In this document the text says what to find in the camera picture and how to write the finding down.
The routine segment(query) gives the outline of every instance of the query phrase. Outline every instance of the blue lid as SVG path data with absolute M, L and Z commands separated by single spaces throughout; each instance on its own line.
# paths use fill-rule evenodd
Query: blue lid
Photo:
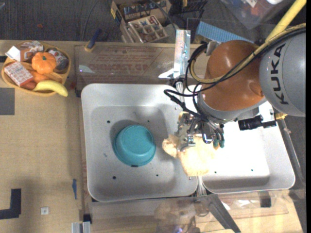
M 129 166 L 143 166 L 153 159 L 156 145 L 150 131 L 141 125 L 122 129 L 114 141 L 117 158 Z

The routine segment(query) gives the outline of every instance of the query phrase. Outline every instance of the orange pumpkin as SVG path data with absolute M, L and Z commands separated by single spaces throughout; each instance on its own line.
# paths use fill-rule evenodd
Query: orange pumpkin
M 37 52 L 32 58 L 32 67 L 39 74 L 50 74 L 56 68 L 56 59 L 49 52 Z

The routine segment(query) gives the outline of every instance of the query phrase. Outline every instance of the sink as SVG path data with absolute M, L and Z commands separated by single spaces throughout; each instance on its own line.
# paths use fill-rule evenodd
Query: sink
M 81 93 L 86 143 L 87 187 L 97 201 L 189 196 L 198 181 L 189 178 L 180 161 L 162 149 L 162 141 L 177 130 L 182 111 L 156 84 L 89 84 Z M 116 134 L 139 124 L 153 135 L 155 156 L 144 166 L 131 167 L 113 151 Z

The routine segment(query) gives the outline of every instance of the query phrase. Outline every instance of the yellow tube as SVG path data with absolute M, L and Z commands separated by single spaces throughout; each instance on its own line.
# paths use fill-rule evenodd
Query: yellow tube
M 282 32 L 290 25 L 291 21 L 295 18 L 295 16 L 299 13 L 299 11 L 305 6 L 307 0 L 296 0 L 286 14 L 282 17 L 280 22 L 276 25 L 276 27 L 272 30 L 269 36 L 266 38 L 266 42 L 270 40 L 273 36 L 277 35 L 278 33 Z

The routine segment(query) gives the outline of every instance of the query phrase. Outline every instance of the wooden countertop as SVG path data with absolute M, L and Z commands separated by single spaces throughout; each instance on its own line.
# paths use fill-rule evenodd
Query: wooden countertop
M 0 40 L 0 56 L 18 42 Z M 73 60 L 66 83 L 69 96 L 37 97 L 15 90 L 15 114 L 0 116 L 0 209 L 10 208 L 11 189 L 21 188 L 22 194 L 19 218 L 0 220 L 4 233 L 70 233 L 71 223 L 82 222 L 85 211 L 79 124 L 81 105 L 70 83 L 75 81 L 74 47 L 86 42 L 46 42 L 65 50 Z M 8 85 L 0 79 L 0 87 Z M 72 189 L 73 179 L 77 181 L 77 199 Z M 286 201 L 286 206 L 287 214 L 235 221 L 243 233 L 301 233 L 294 204 Z M 48 207 L 49 214 L 41 215 L 41 207 Z M 211 223 L 199 227 L 202 232 L 232 232 L 213 231 Z M 119 229 L 118 232 L 136 231 Z

